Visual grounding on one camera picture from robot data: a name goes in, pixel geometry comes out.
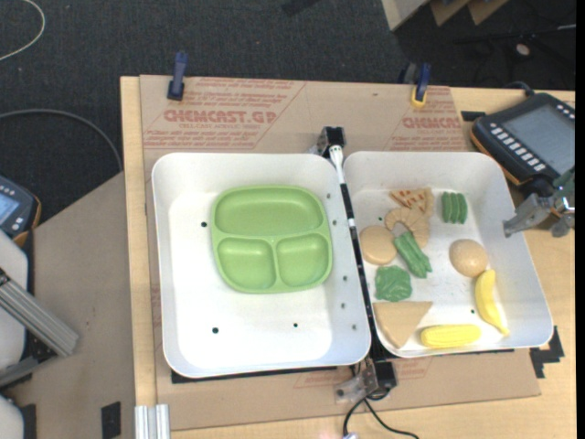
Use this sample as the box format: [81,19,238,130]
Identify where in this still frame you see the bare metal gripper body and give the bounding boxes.
[551,188,577,219]

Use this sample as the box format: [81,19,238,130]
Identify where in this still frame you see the white plastic tray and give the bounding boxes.
[341,150,555,359]
[151,152,372,379]

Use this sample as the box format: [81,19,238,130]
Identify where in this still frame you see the green pea pods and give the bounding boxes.
[441,191,469,225]

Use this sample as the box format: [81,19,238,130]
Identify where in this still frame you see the yellow banana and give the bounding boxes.
[473,269,511,337]

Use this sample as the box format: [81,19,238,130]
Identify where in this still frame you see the orange pizza slice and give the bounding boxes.
[388,187,436,213]

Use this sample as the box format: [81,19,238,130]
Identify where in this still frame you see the beige croissant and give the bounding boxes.
[384,206,431,250]

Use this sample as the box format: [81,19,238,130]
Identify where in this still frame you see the green asparagus bunch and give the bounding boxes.
[393,230,433,279]

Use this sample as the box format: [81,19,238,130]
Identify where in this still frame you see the yellow corn cob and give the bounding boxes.
[419,323,483,349]

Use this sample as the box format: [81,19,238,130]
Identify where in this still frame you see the green lettuce leaf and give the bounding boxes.
[374,264,413,303]

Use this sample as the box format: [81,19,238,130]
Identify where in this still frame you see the beige round biscuit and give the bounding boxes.
[358,225,398,266]

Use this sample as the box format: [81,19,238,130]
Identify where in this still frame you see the tan triangular sandwich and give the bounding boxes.
[372,300,434,350]

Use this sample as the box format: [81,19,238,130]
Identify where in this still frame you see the thin black and white rod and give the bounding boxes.
[329,146,378,360]

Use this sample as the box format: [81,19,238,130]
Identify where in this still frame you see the green divided plate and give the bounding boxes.
[210,185,332,294]

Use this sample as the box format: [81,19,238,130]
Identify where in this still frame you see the brown cardboard board red print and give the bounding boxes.
[139,74,543,432]

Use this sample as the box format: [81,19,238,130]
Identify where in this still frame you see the black block with thin wires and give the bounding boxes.
[335,358,399,404]
[314,125,346,157]

